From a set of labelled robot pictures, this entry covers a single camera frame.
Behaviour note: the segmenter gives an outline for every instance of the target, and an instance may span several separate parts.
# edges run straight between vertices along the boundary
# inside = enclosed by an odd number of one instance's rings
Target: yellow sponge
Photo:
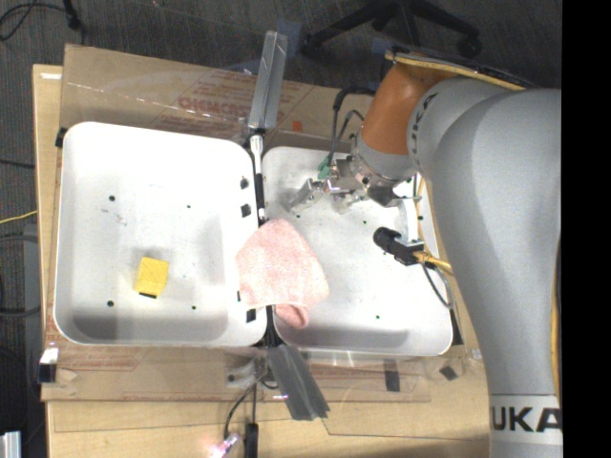
[[[134,290],[141,295],[157,297],[168,282],[170,263],[153,258],[142,258],[137,268]]]

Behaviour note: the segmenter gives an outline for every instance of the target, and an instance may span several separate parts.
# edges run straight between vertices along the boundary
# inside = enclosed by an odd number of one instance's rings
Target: white label
[[[562,446],[562,413],[555,395],[491,395],[495,441]]]

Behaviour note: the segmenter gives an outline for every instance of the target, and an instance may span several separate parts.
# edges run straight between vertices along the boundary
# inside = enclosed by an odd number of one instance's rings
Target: pink towel
[[[308,307],[328,297],[321,263],[284,219],[266,222],[236,257],[240,297],[249,308],[275,305],[276,315],[297,329],[309,322]]]

